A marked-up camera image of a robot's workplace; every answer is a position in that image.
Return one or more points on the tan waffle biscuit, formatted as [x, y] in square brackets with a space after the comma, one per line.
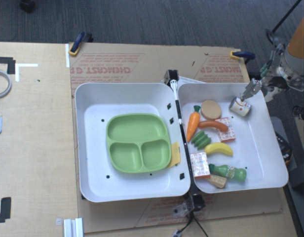
[217, 181]

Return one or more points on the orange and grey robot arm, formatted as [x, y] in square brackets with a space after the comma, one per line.
[296, 41]

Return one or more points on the thin black and white rod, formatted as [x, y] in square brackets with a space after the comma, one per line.
[181, 130]

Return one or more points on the green divided plate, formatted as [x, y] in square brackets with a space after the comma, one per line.
[134, 130]

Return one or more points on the orange sausage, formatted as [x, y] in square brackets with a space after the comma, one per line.
[212, 125]

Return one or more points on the tan round biscuit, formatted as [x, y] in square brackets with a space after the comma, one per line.
[211, 109]

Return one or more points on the white plastic tray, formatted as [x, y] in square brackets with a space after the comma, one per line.
[92, 157]
[260, 152]

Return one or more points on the yellow banana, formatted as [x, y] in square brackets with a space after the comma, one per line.
[219, 148]

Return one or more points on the orange and white carton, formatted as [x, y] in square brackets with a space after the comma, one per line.
[227, 135]
[200, 165]

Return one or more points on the white tape roll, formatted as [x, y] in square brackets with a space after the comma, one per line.
[9, 85]

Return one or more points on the green bottle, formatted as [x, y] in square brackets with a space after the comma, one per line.
[231, 173]

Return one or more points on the white paper sheet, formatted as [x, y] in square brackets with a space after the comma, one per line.
[191, 80]

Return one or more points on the green sliced vegetable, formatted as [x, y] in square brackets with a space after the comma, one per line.
[201, 139]

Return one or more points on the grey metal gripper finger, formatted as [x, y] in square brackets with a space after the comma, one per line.
[255, 89]
[247, 88]

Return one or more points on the yellow cheese slice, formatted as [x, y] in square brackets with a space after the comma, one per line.
[175, 154]

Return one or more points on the small white can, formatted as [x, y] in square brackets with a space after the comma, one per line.
[240, 107]

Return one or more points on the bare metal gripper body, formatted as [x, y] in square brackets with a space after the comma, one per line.
[277, 81]

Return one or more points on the brown cardboard board red print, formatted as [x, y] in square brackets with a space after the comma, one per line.
[147, 63]

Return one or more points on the orange carrot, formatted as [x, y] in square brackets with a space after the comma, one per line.
[193, 125]

